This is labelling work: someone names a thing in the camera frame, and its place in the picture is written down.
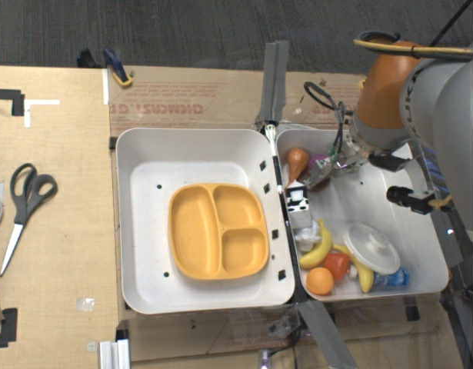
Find brown cardboard board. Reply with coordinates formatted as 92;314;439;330
107;65;465;369

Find blue plastic packet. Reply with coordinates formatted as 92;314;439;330
372;267;411;289

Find white plastic tray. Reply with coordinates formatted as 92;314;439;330
275;128;450;304
115;127;296;316

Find cow print milk carton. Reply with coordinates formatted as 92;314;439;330
285;180;314;231

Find brown pear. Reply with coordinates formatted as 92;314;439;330
285;147;311;190

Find white round lid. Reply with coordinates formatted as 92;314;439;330
342;222;401;277

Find black cylinder on white bracket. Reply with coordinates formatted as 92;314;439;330
385;184;440;216

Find white crumpled wrapper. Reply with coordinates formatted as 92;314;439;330
295;220;322;252

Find purple grapes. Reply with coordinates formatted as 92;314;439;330
308;152;330;168

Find orange fruit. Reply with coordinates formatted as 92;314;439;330
305;267;335;297

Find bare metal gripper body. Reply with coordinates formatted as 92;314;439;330
305;135;371;191

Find orange divided plate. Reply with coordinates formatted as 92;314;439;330
168;182;270;281

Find grey handled scissors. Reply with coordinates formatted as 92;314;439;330
0;162;59;278

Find yellow banana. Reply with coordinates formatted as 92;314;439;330
331;243;375;294
298;218;334;271

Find red pepper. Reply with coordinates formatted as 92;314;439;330
323;252;351;282

